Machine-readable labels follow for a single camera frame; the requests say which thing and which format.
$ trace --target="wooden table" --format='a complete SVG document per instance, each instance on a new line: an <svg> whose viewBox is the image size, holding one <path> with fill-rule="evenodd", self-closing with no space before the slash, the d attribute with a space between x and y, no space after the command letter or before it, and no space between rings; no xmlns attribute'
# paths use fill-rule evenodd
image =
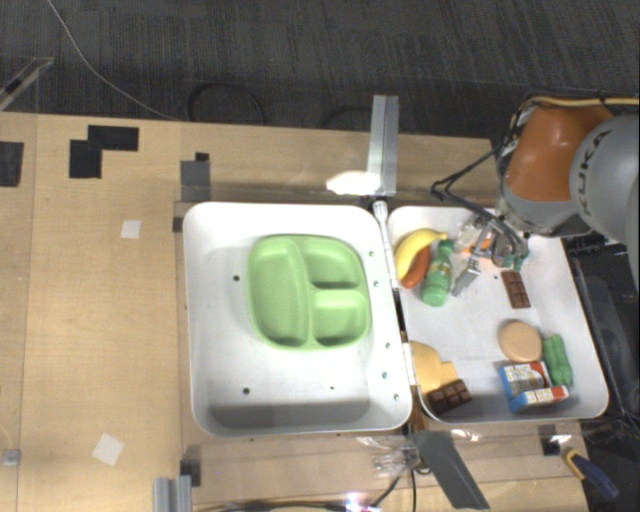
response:
<svg viewBox="0 0 640 512"><path fill-rule="evenodd" d="M138 127L139 149L104 151L102 179L70 179L70 140L86 140L89 124ZM20 186L0 188L0 449L22 453L18 467L0 467L0 510L151 510L153 480L177 476L191 428L181 412L172 231L180 162L209 153L214 191L315 191L322 201L328 177L366 167L368 134L0 113L0 141L25 144ZM400 136L399 189L424 194L434 177L488 147ZM488 201L496 184L486 164L461 193ZM126 220L141 221L139 238L121 237ZM576 423L557 428L584 452ZM586 509L578 480L559 458L542 456L536 427L468 430L487 441L463 440L459 449L493 510ZM103 433L124 443L114 466L92 457ZM337 470L314 457L315 442L306 437L274 462L248 450L250 440L203 438L224 479L217 490L194 489L194 500L224 501L229 489L236 500L251 498L293 470L304 495L344 493L332 483ZM362 490L387 485L373 478L356 440L331 443L335 453L356 454L348 469ZM296 466L280 473L283 461ZM418 484L419 510L451 509L433 477ZM410 501L407 479L385 510L410 510Z"/></svg>

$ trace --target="brown chocolate bar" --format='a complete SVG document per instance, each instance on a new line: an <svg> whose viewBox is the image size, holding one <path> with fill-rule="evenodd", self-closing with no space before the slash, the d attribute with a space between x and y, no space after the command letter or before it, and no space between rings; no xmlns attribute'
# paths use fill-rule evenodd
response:
<svg viewBox="0 0 640 512"><path fill-rule="evenodd" d="M469 402L471 400L471 393L469 393L464 382L458 379L451 384L427 394L427 400L429 400L431 410L435 414L440 415Z"/></svg>
<svg viewBox="0 0 640 512"><path fill-rule="evenodd" d="M524 287L524 283L522 282L522 276L520 275L520 272L515 272L513 270L506 270L502 272L502 282L504 283L504 287L507 290L509 302L511 302L511 307L513 309L524 309L531 307L529 296L527 295L527 290Z"/></svg>

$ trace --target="white paper square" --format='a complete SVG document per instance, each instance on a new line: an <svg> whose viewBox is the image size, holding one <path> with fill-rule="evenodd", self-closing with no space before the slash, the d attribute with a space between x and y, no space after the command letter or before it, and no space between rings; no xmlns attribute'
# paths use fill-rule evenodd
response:
<svg viewBox="0 0 640 512"><path fill-rule="evenodd" d="M109 466L115 466L120 457L120 452L124 448L124 443L118 441L109 434L102 434L100 441L93 450L92 455Z"/></svg>
<svg viewBox="0 0 640 512"><path fill-rule="evenodd" d="M122 224L120 238L140 238L141 220L125 220Z"/></svg>

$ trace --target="green divided plate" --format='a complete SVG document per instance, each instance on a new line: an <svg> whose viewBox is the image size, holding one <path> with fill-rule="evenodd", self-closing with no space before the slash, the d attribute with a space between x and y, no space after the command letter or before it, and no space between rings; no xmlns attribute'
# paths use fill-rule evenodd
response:
<svg viewBox="0 0 640 512"><path fill-rule="evenodd" d="M362 263L339 240L262 238L249 254L247 282L253 327L279 347L344 346L361 340L371 328Z"/></svg>

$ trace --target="yellow banana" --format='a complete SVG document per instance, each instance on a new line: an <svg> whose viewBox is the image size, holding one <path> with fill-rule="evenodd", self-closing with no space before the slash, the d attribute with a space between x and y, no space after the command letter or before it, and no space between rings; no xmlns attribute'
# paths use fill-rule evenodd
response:
<svg viewBox="0 0 640 512"><path fill-rule="evenodd" d="M407 236L400 243L395 253L398 279L402 280L407 275L407 272L409 272L411 268L411 262L418 252L427 245L431 245L434 240L444 240L446 238L446 233L439 233L432 229L419 229Z"/></svg>

